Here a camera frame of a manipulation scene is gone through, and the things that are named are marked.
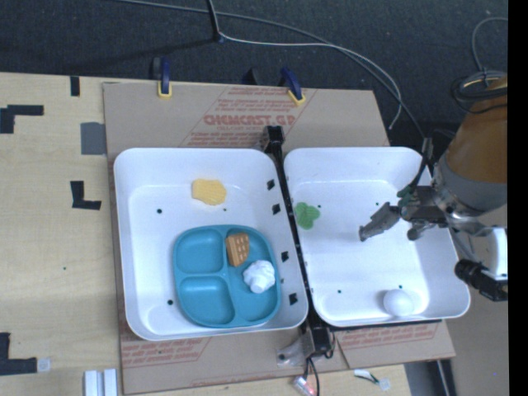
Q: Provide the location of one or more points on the white plastic tray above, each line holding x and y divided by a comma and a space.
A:
156, 262
350, 270

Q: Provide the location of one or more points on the yellow biscuit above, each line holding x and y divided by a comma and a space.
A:
209, 191

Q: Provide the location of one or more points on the black cylinder on white bracket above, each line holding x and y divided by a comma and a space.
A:
480, 279

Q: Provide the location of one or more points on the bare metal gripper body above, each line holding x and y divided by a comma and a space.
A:
427, 208

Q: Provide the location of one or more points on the orange waffle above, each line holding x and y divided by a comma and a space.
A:
238, 249

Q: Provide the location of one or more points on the white cauliflower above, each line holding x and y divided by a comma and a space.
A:
259, 276

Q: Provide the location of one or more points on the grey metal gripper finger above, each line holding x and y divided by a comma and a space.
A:
417, 232
377, 222

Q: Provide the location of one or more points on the blue divided plate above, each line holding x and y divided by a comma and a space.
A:
202, 270

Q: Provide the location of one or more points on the brown cardboard board red print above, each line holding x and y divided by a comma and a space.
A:
165, 114

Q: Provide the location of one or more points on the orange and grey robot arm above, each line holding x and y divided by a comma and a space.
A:
478, 151

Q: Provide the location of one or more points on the white ball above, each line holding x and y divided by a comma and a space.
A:
398, 302

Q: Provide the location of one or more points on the thin black rod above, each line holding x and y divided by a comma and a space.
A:
298, 246

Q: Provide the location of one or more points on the green broccoli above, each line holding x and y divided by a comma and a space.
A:
306, 215

